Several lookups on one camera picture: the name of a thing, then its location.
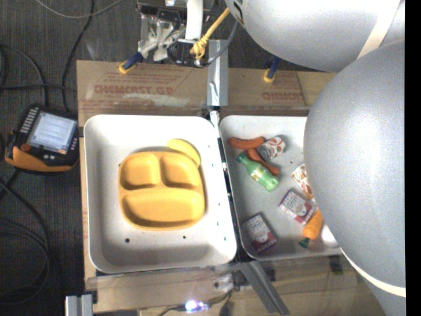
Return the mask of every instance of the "white object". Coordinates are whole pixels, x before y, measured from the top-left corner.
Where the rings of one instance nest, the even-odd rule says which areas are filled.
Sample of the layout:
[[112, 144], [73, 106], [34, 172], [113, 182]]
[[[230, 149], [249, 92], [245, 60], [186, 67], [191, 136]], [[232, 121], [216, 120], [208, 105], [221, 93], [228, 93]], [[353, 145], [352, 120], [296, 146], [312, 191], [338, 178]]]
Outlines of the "white object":
[[385, 0], [384, 8], [380, 11], [380, 16], [373, 27], [364, 47], [361, 49], [358, 58], [366, 55], [367, 53], [379, 48], [382, 44], [387, 32], [389, 31], [390, 25], [393, 22], [393, 18], [396, 15], [399, 3], [401, 0]]
[[349, 263], [360, 273], [360, 275], [364, 277], [367, 281], [372, 283], [374, 286], [396, 296], [400, 296], [403, 298], [407, 296], [407, 287], [394, 286], [392, 284], [388, 284], [386, 282], [378, 280], [375, 277], [372, 277], [366, 271], [363, 271], [359, 266], [353, 263], [352, 260], [349, 257], [347, 257], [347, 254], [345, 254], [344, 251], [342, 252], [344, 256], [347, 258], [347, 260], [349, 261]]
[[339, 247], [339, 244], [337, 243], [334, 235], [330, 231], [328, 225], [325, 224], [322, 227], [322, 232], [320, 233], [320, 235], [322, 237], [323, 243], [325, 245], [327, 245], [328, 247], [331, 247], [331, 248], [337, 248], [337, 247]]
[[[240, 229], [241, 243], [254, 259], [275, 261], [341, 254], [340, 249], [329, 248], [320, 239], [312, 241], [307, 249], [301, 247], [299, 242], [303, 239], [303, 225], [278, 209], [287, 192], [297, 188], [291, 173], [304, 163], [303, 138], [306, 121], [306, 117], [232, 115], [224, 117], [220, 122], [220, 135], [226, 154], [238, 222], [241, 224], [259, 213], [277, 239], [272, 247], [257, 253], [248, 241], [245, 231]], [[232, 148], [228, 144], [228, 139], [236, 137], [247, 140], [261, 136], [271, 138], [280, 133], [288, 148], [285, 153], [271, 161], [273, 165], [280, 167], [280, 183], [274, 191], [267, 192], [250, 177], [245, 167], [236, 161], [235, 158], [241, 150]]]
[[202, 36], [203, 0], [187, 0], [186, 39], [198, 40]]
[[[216, 132], [200, 117], [97, 115], [84, 128], [89, 256], [104, 273], [206, 267], [237, 251]], [[180, 138], [198, 150], [205, 214], [181, 230], [142, 230], [129, 224], [118, 202], [118, 165], [129, 154], [165, 149]]]

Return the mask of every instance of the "toy food package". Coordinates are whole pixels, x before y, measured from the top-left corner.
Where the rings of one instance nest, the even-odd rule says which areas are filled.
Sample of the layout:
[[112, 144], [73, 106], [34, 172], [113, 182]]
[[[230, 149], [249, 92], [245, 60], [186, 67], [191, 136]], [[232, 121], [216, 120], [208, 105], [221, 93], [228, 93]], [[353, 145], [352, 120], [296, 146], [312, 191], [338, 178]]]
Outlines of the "toy food package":
[[309, 184], [309, 179], [307, 178], [307, 172], [305, 170], [305, 165], [302, 164], [298, 166], [294, 172], [291, 173], [292, 178], [297, 183], [298, 187], [302, 189], [306, 197], [310, 200], [314, 198], [313, 191], [311, 190], [311, 186]]
[[261, 253], [276, 243], [273, 233], [260, 214], [245, 221], [241, 227], [257, 253]]
[[316, 211], [316, 206], [299, 197], [292, 190], [287, 192], [279, 207], [302, 225], [306, 225], [307, 221], [310, 220], [311, 216]]

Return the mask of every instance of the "white tray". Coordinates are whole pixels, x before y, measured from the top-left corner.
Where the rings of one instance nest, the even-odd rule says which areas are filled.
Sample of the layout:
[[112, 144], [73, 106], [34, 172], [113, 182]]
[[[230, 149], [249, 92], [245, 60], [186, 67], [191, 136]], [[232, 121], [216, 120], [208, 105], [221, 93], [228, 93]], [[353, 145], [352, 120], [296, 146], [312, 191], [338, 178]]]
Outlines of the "white tray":
[[[97, 115], [84, 128], [89, 256], [104, 273], [205, 267], [231, 261], [237, 250], [214, 127], [200, 117]], [[162, 149], [171, 138], [193, 144], [206, 209], [195, 225], [173, 231], [141, 230], [118, 204], [118, 165], [129, 154]]]
[[[320, 236], [311, 241], [307, 249], [299, 245], [303, 239], [303, 226], [278, 208], [287, 191], [294, 189], [296, 194], [305, 198], [294, 183], [291, 173], [304, 163], [303, 138], [306, 117], [266, 117], [266, 116], [227, 116], [221, 120], [220, 133], [224, 146], [230, 182], [232, 186], [235, 212], [240, 226], [240, 238], [246, 252], [258, 260], [279, 260], [288, 258], [309, 257], [317, 255], [341, 254], [339, 248], [329, 248], [323, 244]], [[265, 137], [270, 139], [282, 135], [286, 143], [285, 153], [271, 162], [280, 167], [280, 184], [273, 192], [267, 192], [263, 186], [254, 181], [245, 167], [236, 161], [241, 150], [228, 144], [230, 137], [253, 139]], [[260, 213], [269, 229], [275, 235], [277, 243], [257, 253], [244, 231], [241, 223]]]

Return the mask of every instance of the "cardboard box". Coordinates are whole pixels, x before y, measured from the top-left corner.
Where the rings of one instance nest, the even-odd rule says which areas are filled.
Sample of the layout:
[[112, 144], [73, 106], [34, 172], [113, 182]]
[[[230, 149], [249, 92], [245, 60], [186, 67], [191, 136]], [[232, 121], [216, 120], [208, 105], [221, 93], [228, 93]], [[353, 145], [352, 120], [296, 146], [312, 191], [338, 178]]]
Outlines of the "cardboard box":
[[[98, 114], [195, 115], [207, 108], [207, 68], [141, 63], [122, 74], [118, 66], [100, 61], [77, 62], [80, 126]], [[332, 77], [279, 70], [274, 81], [267, 83], [263, 76], [263, 69], [229, 68], [229, 110], [253, 108], [265, 112], [286, 107], [308, 111], [305, 99], [314, 99]], [[309, 80], [317, 80], [316, 89]]]

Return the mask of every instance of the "plastic toy food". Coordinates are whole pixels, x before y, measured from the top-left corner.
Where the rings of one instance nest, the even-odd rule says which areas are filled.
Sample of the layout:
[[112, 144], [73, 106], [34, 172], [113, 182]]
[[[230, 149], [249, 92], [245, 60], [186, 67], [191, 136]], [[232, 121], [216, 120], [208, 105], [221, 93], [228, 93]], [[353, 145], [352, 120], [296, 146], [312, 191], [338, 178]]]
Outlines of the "plastic toy food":
[[303, 225], [307, 224], [316, 210], [316, 207], [311, 202], [299, 197], [292, 190], [289, 190], [282, 199], [280, 208]]
[[245, 221], [241, 227], [257, 253], [261, 253], [276, 243], [273, 233], [263, 221], [260, 214]]
[[119, 167], [120, 208], [137, 228], [186, 228], [205, 212], [199, 154], [186, 141], [170, 140], [168, 146], [175, 151], [133, 153]]
[[266, 161], [264, 161], [262, 157], [257, 153], [256, 149], [248, 149], [247, 156], [252, 161], [258, 161], [260, 164], [266, 167], [270, 171], [270, 173], [272, 173], [274, 176], [279, 175], [279, 169], [275, 166], [269, 165]]
[[277, 157], [285, 151], [286, 144], [280, 136], [276, 136], [266, 140], [263, 144], [258, 146], [257, 152], [265, 161]]
[[307, 172], [305, 169], [305, 165], [301, 164], [298, 166], [294, 172], [291, 173], [292, 178], [297, 183], [298, 187], [302, 189], [303, 193], [309, 198], [313, 199], [314, 194], [309, 184], [309, 179], [307, 178]]
[[256, 149], [259, 145], [263, 143], [264, 143], [263, 137], [258, 137], [252, 140], [242, 140], [240, 138], [231, 137], [228, 140], [228, 144], [231, 147], [234, 147], [236, 149], [243, 149], [243, 150]]
[[303, 229], [303, 236], [305, 238], [300, 241], [300, 245], [302, 245], [304, 248], [307, 248], [309, 241], [315, 240], [320, 234], [320, 231], [322, 230], [322, 225], [323, 216], [320, 210], [318, 209], [310, 218], [308, 223], [305, 225]]
[[247, 158], [245, 151], [237, 157], [237, 161], [245, 166], [251, 177], [260, 185], [263, 185], [264, 188], [266, 188], [266, 191], [273, 191], [279, 184], [279, 179], [275, 176], [272, 176], [266, 167], [256, 161], [251, 161], [249, 158]]

